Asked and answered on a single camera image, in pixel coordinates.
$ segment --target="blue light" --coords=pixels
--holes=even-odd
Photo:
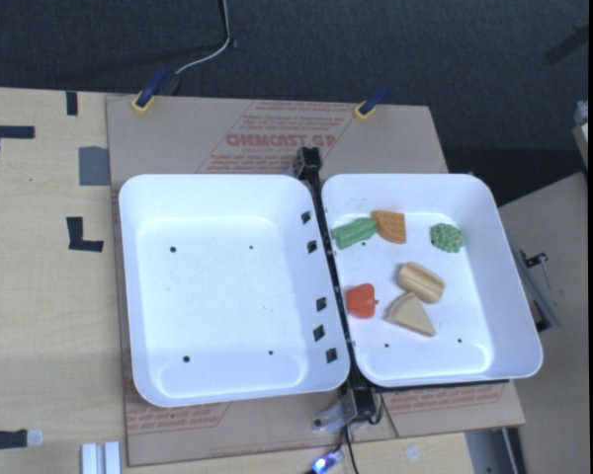
[[[325,464],[327,462],[325,461],[325,458],[319,458],[318,460],[316,460],[314,462],[314,470],[316,472],[320,472],[320,469],[324,469],[325,468]]]

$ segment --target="white cable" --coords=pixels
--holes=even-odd
[[[204,58],[197,59],[195,61],[192,61],[191,63],[187,63],[186,65],[183,65],[182,67],[180,67],[178,70],[176,70],[176,72],[175,72],[176,75],[181,74],[182,72],[184,72],[185,70],[187,70],[190,67],[198,65],[200,63],[204,63],[205,61],[209,61],[210,59],[213,59],[216,56],[222,54],[226,50],[228,45],[230,44],[230,23],[228,21],[228,6],[226,5],[226,0],[221,0],[221,4],[222,4],[223,15],[224,15],[224,27],[226,28],[226,40],[224,41],[224,43],[221,45],[221,47],[217,51],[211,53],[209,56],[205,56]]]

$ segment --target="gray carpet floor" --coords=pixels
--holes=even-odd
[[[223,40],[218,0],[0,0],[0,86],[134,93]],[[589,0],[227,0],[181,95],[428,106],[499,204],[583,170]]]

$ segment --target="black bracket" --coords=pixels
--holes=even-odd
[[[525,262],[525,267],[527,267],[528,269],[538,264],[542,264],[543,262],[546,262],[549,259],[547,258],[547,255],[545,253],[539,253],[535,257],[527,258],[527,256],[525,256],[525,253],[521,251],[521,256],[523,257],[523,262]]]
[[[311,175],[318,175],[323,167],[323,159],[317,147],[302,147],[293,161],[293,173],[299,179],[308,180]]]

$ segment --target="metal bracket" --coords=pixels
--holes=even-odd
[[[551,282],[550,276],[547,274],[547,267],[545,267],[545,262],[549,259],[545,253],[539,253],[535,257],[527,258],[525,253],[521,250],[521,257],[523,257],[523,262],[525,263],[525,267],[530,269],[531,267],[535,267],[536,265],[540,264],[543,268],[543,272],[545,273],[545,280],[547,281],[547,286],[551,289]]]
[[[549,288],[551,288],[549,277],[547,276],[547,269],[544,264],[544,262],[547,260],[547,256],[544,253],[540,253],[536,257],[529,259],[525,255],[525,252],[519,249],[515,240],[509,234],[507,236],[507,241],[510,246],[512,257],[514,258],[514,262],[516,263],[516,267],[518,269],[522,283],[526,288],[528,288],[531,291],[531,293],[537,299],[536,306],[540,311],[541,316],[543,316],[545,323],[548,326],[552,327],[561,326],[561,322],[553,302],[550,300],[549,297],[547,297],[545,291],[538,285],[537,280],[534,279],[531,276],[531,273],[528,272],[529,267],[527,266],[527,261],[532,260],[535,262],[536,260],[538,260],[538,263],[542,264],[543,271],[545,272],[545,277],[547,278],[547,285]]]
[[[547,258],[547,255],[545,253],[540,253],[538,255],[536,255],[535,257],[532,258],[527,258],[525,256],[525,252],[521,251],[521,256],[523,257],[523,262],[525,262],[525,266],[530,269],[533,266],[536,266],[538,264],[543,264],[543,266],[545,265],[545,262],[549,259]]]
[[[296,153],[296,157],[286,173],[297,179],[308,180],[308,174],[317,175],[322,167],[323,160],[320,149],[317,147],[302,147]]]
[[[338,399],[332,407],[312,416],[312,429],[315,432],[336,434],[358,416],[356,400],[351,388]]]

